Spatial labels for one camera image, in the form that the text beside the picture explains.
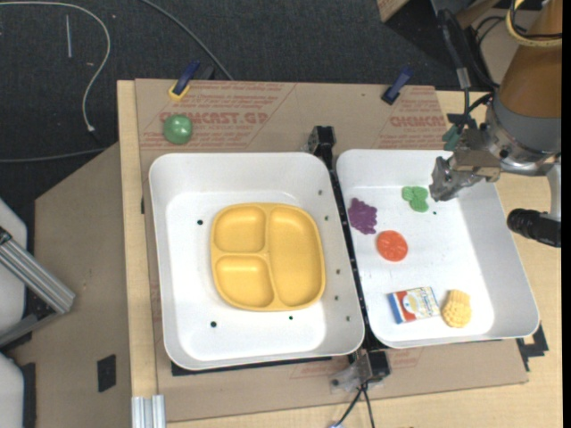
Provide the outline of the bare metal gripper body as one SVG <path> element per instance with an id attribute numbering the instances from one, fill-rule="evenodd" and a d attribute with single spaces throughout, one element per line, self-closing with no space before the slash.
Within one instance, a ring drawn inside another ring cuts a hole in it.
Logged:
<path id="1" fill-rule="evenodd" d="M 535 149 L 514 136 L 487 129 L 465 129 L 447 159 L 448 182 L 495 182 L 503 172 L 544 176 L 560 151 Z"/>

